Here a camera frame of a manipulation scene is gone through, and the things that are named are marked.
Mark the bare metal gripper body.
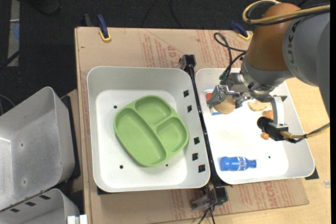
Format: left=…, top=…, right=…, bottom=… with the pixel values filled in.
left=223, top=72, right=274, bottom=102

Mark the tan round bread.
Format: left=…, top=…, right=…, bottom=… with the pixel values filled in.
left=214, top=96, right=236, bottom=115

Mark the white orange blue carton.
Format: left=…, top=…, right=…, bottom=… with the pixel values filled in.
left=204, top=90, right=219, bottom=116

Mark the tan biscuit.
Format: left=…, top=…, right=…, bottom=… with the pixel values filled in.
left=248, top=101, right=270, bottom=112

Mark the thin black rod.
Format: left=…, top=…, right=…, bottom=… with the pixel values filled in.
left=186, top=65, right=219, bottom=189

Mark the orange toy sausage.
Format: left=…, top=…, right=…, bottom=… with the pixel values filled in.
left=260, top=110, right=274, bottom=140

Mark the white plastic tray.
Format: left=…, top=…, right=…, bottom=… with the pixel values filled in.
left=86, top=66, right=211, bottom=194
left=195, top=68, right=316, bottom=185
left=0, top=188, right=81, bottom=224
left=0, top=86, right=77, bottom=211

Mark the blue bottle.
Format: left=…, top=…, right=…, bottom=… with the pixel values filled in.
left=219, top=156, right=257, bottom=172

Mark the green divided plate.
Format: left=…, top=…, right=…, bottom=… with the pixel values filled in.
left=112, top=95, right=190, bottom=167

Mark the brown cardboard board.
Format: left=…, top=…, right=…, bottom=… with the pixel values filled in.
left=74, top=26, right=310, bottom=224

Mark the black cylinder on white bracket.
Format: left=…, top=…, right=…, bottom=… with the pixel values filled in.
left=256, top=95, right=289, bottom=142

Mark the black block with wires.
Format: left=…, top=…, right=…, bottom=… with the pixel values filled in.
left=191, top=186, right=228, bottom=210
left=178, top=54, right=197, bottom=71

